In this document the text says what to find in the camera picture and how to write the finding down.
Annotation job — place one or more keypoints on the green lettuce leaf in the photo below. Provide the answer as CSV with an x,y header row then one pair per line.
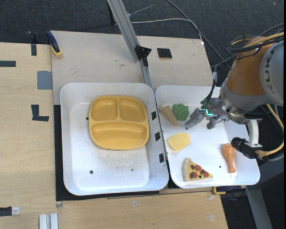
x,y
180,112

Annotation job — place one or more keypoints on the white plastic tray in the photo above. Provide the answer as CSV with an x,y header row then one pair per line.
x,y
109,170
205,151

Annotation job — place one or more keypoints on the black cylinder on white bracket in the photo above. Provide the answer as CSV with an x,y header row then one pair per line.
x,y
243,147

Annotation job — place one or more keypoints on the pizza slice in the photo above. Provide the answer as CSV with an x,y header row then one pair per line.
x,y
195,172

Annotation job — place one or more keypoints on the tan ice cream cone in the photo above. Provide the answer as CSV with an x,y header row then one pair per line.
x,y
169,114

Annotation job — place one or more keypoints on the yellow divided plate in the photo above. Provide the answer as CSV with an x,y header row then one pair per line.
x,y
119,132

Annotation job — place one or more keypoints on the yellow potato chip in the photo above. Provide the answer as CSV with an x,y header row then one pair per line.
x,y
178,141

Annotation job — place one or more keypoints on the orange chicken drumstick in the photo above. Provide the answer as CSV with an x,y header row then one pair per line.
x,y
228,154

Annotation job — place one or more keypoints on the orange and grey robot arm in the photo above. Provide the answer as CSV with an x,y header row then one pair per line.
x,y
246,77

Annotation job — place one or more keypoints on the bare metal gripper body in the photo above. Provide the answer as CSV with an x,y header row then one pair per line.
x,y
219,108

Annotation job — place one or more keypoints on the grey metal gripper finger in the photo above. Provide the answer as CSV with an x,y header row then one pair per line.
x,y
194,119
212,123

